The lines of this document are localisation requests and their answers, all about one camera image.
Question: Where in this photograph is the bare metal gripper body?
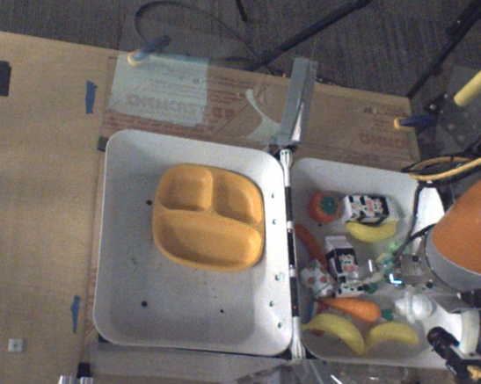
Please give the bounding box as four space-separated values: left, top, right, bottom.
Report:
393 251 437 293

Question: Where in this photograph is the yellow banana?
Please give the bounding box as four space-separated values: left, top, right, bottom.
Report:
343 212 399 247
362 317 423 358
298 308 371 357

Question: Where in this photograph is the cow print carton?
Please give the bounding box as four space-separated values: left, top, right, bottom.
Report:
339 189 403 232
316 232 373 302

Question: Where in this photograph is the white lumpy toy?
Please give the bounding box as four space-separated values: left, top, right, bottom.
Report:
391 288 438 327

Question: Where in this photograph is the orange carrot with green top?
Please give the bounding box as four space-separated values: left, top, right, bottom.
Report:
315 292 397 327

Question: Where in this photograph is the white packet with orange print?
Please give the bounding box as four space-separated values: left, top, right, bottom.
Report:
296 257 340 300

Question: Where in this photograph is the red tomato with green top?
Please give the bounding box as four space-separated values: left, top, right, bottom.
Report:
305 189 344 227

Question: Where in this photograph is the white plastic tray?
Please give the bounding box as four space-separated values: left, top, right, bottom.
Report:
77 125 320 370
264 154 481 380

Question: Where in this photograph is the brown cardboard board red print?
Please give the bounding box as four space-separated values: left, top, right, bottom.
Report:
65 49 481 384

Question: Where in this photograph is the orange divided plate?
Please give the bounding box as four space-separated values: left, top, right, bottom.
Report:
144 157 277 279

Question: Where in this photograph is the black cylinder on white bracket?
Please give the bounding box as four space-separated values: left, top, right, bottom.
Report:
419 301 481 384

